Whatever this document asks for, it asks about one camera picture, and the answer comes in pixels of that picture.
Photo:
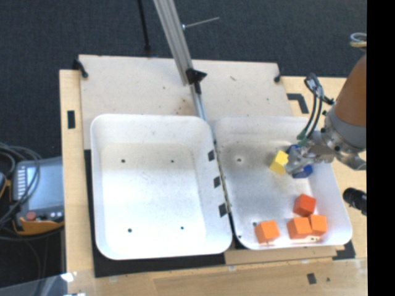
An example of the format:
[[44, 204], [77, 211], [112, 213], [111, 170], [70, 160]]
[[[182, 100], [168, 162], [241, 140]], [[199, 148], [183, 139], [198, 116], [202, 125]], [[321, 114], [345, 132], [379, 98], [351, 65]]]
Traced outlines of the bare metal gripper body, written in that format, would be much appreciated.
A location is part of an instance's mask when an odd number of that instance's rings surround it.
[[341, 135], [332, 129], [315, 130], [301, 140], [301, 155], [308, 163], [331, 163], [343, 146]]

